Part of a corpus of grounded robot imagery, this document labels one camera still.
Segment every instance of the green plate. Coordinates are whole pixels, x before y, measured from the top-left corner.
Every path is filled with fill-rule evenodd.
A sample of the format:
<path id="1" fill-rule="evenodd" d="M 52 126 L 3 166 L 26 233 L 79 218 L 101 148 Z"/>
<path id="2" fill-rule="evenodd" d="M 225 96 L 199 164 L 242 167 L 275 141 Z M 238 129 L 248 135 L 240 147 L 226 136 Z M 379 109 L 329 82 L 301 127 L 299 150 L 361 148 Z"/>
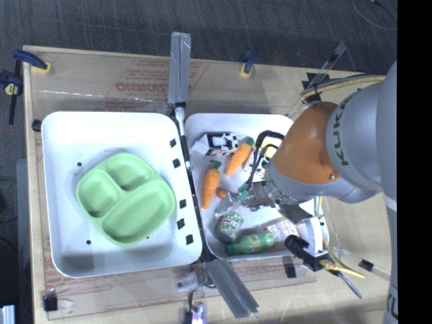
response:
<path id="1" fill-rule="evenodd" d="M 176 208 L 167 182 L 131 153 L 119 153 L 92 168 L 78 182 L 76 197 L 87 217 L 110 241 L 138 243 Z"/>

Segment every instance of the dark floor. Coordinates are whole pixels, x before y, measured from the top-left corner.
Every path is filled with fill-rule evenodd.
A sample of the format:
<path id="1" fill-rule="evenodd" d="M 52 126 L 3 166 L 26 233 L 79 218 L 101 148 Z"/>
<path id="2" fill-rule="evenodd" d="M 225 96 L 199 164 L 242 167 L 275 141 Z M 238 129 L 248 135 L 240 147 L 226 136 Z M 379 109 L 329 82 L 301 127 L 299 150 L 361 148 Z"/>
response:
<path id="1" fill-rule="evenodd" d="M 344 41 L 334 69 L 384 74 L 397 57 L 397 18 L 398 0 L 0 0 L 0 66 L 13 72 L 23 45 L 169 56 L 170 34 L 180 31 L 191 34 L 195 59 L 238 61 L 257 48 L 257 63 L 321 68 Z M 14 179 L 26 156 L 22 100 L 13 125 L 9 103 L 0 94 L 3 275 L 14 270 L 6 267 L 9 245 L 18 247 Z"/>

